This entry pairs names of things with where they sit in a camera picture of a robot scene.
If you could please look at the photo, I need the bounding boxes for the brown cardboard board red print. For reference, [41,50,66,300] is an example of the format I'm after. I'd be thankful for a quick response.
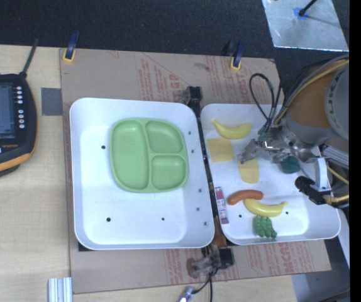
[59,47,333,295]

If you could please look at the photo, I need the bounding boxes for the white plastic tray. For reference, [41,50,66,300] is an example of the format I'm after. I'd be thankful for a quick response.
[69,98,216,251]
[200,103,342,247]

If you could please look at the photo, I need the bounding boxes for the pink and white packet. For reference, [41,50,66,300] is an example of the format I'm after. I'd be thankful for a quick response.
[214,186,230,225]

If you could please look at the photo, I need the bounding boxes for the thin black and white rod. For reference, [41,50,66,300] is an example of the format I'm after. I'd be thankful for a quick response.
[190,98,223,249]

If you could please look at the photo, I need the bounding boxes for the yellow banana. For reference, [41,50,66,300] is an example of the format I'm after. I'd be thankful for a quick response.
[211,118,253,140]
[243,198,288,218]

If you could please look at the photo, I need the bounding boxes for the yellow cheese slice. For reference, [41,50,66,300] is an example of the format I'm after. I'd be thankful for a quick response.
[237,157,260,184]
[206,137,236,164]

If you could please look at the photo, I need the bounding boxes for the orange sausage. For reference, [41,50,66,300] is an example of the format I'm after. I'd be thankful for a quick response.
[227,189,264,206]

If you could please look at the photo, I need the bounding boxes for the green broccoli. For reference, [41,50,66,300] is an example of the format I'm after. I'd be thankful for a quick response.
[280,155,302,174]

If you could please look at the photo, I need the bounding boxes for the black cylinder on white bracket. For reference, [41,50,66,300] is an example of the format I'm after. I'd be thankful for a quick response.
[294,157,334,206]

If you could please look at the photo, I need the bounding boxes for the black block with thin wires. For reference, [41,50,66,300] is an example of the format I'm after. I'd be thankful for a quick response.
[183,86,204,107]
[218,247,235,267]

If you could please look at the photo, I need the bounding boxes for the green divided plate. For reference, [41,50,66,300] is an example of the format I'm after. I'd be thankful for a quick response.
[109,117,190,194]

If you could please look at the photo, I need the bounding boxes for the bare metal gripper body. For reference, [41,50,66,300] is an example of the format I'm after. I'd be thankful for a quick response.
[263,126,322,164]

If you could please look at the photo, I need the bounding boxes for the green grapes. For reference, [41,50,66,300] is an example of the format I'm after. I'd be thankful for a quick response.
[253,215,278,240]

